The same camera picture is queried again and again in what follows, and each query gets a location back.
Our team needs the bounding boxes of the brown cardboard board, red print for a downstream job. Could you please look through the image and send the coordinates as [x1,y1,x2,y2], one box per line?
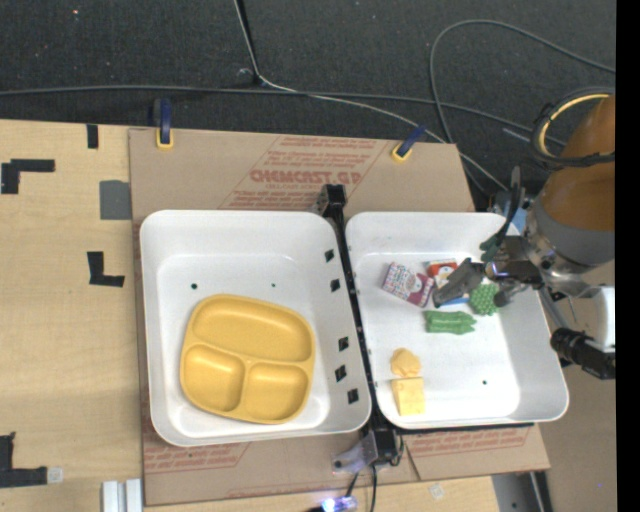
[127,127,552,507]

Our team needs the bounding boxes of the yellow divided plate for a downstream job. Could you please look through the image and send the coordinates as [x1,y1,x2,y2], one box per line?
[178,293,317,426]

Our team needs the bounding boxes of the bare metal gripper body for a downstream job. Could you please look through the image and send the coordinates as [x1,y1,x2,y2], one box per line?
[485,234,592,297]

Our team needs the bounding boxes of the yellow biscuit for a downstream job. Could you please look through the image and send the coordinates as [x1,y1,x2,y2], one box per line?
[389,347,423,378]

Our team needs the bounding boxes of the green pea pods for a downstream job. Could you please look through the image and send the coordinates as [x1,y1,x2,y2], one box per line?
[423,309,478,335]

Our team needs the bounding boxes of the yellow cheese wedge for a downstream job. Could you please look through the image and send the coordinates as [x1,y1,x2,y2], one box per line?
[390,375,428,418]

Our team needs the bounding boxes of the black block with thin wires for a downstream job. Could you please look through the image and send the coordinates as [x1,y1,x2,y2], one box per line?
[312,183,349,219]
[367,427,402,465]

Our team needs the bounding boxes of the red and white carton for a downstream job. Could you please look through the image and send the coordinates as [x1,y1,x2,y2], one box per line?
[425,258,460,289]

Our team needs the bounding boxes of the white plastic tray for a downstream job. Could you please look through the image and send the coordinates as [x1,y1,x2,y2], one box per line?
[344,210,571,431]
[138,208,374,448]

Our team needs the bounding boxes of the pink patterned carton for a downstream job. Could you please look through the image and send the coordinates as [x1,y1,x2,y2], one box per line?
[380,261,436,309]

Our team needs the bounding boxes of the black cylinder on white bracket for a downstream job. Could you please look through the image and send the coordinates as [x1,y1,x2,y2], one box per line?
[549,284,617,381]

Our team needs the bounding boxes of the green grapes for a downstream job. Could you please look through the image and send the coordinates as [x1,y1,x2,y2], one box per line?
[468,282,501,318]

